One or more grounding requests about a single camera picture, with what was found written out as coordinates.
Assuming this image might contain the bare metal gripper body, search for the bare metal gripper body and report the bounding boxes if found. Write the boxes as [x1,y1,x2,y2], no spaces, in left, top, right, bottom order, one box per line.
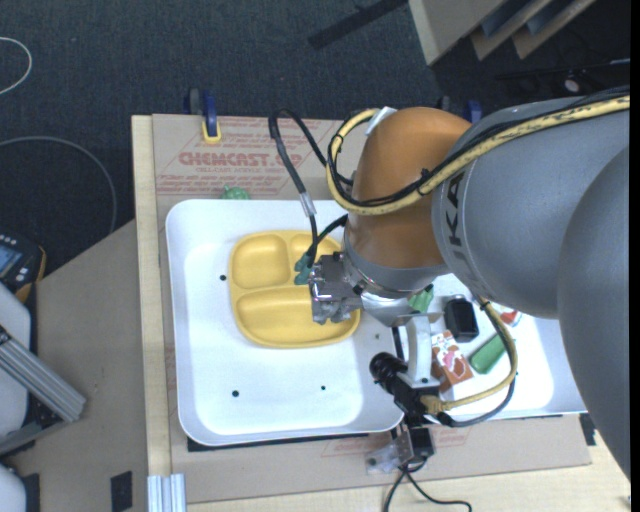
[308,253,417,328]

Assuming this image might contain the yellow divided plate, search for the yellow divided plate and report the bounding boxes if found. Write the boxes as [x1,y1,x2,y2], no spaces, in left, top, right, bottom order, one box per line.
[227,230,362,350]

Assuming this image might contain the white plastic tray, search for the white plastic tray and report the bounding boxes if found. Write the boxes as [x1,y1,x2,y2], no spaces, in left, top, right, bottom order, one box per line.
[164,198,407,448]
[399,272,589,427]

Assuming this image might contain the black box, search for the black box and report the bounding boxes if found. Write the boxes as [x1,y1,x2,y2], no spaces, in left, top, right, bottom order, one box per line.
[443,296,481,344]

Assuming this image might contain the brown and white carton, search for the brown and white carton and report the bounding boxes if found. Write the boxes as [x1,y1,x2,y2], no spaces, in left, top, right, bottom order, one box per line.
[430,329,476,394]

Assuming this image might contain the green bottle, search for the green bottle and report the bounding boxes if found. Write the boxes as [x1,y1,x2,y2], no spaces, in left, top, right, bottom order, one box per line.
[469,333,509,376]

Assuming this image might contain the brown cardboard board red print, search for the brown cardboard board red print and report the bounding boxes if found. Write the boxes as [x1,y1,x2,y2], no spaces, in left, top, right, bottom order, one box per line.
[151,113,594,504]

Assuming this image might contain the black cylinder on white bracket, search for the black cylinder on white bracket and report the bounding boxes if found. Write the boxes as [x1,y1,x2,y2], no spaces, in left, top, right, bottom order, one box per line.
[369,312,444,417]

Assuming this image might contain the black block with thin wires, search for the black block with thin wires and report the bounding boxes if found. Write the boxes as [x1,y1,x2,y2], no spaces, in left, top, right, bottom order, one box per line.
[407,424,436,460]

